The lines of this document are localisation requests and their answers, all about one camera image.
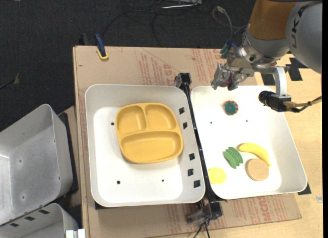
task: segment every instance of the green round object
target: green round object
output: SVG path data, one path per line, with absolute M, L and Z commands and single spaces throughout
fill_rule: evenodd
M 238 112 L 238 104 L 235 101 L 227 101 L 224 104 L 225 113 L 228 115 L 234 115 Z

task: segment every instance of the wooden table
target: wooden table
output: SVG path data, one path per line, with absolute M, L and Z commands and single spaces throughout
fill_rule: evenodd
M 83 227 L 87 235 L 100 229 L 106 221 L 101 219 L 102 212 L 95 214 L 94 201 L 90 192 L 88 150 L 83 116 L 85 90 L 98 83 L 109 84 L 144 84 L 172 85 L 175 75 L 189 72 L 192 86 L 210 85 L 210 79 L 220 59 L 219 50 L 206 49 L 167 49 L 167 48 L 122 48 L 106 47 L 108 61 L 101 61 L 94 46 L 77 46 L 73 48 L 73 66 L 75 79 L 75 107 L 78 132 L 78 156 L 80 171 L 80 191 Z M 289 62 L 289 56 L 279 61 L 278 65 Z M 291 81 L 287 74 L 288 94 L 294 102 L 307 102 L 321 95 L 320 75 L 310 69 L 300 69 L 303 81 Z M 244 84 L 263 84 L 260 74 Z M 323 202 L 322 202 L 322 105 L 308 107 L 299 114 L 286 113 L 291 133 L 307 174 L 311 194 L 295 194 L 302 218 L 244 227 L 211 230 L 211 238 L 224 237 L 323 237 Z M 91 235 L 91 238 L 116 237 L 110 231 L 104 236 Z M 194 233 L 183 233 L 172 238 L 193 237 Z M 207 237 L 201 232 L 199 238 Z

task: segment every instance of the cardboard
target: cardboard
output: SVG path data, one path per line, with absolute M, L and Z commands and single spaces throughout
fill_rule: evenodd
M 94 46 L 73 48 L 82 221 L 87 237 L 146 238 L 195 232 L 198 226 L 188 225 L 186 222 L 186 216 L 197 210 L 195 204 L 96 209 L 90 192 L 84 95 L 89 86 L 101 83 L 172 85 L 174 77 L 180 72 L 191 74 L 192 88 L 210 85 L 216 65 L 224 63 L 225 59 L 220 58 L 219 50 L 212 49 L 106 47 L 106 50 L 109 59 L 102 61 Z M 247 79 L 244 84 L 257 83 L 261 83 L 261 80 L 255 76 Z M 295 196 L 297 194 L 281 194 L 221 202 L 223 216 L 212 221 L 209 229 L 300 219 L 301 213 L 297 203 L 299 198 Z M 322 226 L 320 219 L 320 214 L 315 215 L 314 220 L 319 222 L 319 227 Z

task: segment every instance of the black hole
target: black hole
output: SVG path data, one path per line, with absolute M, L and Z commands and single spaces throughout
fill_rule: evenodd
M 40 213 L 43 213 L 43 214 L 49 214 L 50 212 L 46 211 L 46 210 L 39 210 Z
M 189 169 L 188 170 L 188 176 L 193 175 L 193 174 L 194 174 L 194 169 Z
M 197 188 L 200 186 L 200 180 L 194 181 L 194 188 Z
M 25 217 L 25 219 L 26 219 L 26 220 L 29 220 L 29 221 L 34 221 L 34 220 L 35 220 L 34 217 L 30 217 L 30 216 Z

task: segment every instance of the yellow banana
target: yellow banana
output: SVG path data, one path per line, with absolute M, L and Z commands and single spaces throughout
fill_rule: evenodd
M 255 143 L 251 143 L 251 142 L 247 142 L 247 143 L 243 143 L 241 144 L 238 149 L 241 152 L 246 152 L 246 153 L 253 153 L 256 156 L 258 156 L 259 158 L 261 158 L 262 160 L 264 160 L 268 166 L 271 166 L 271 163 L 269 161 L 269 154 L 268 152 L 261 147 L 260 145 L 257 145 Z

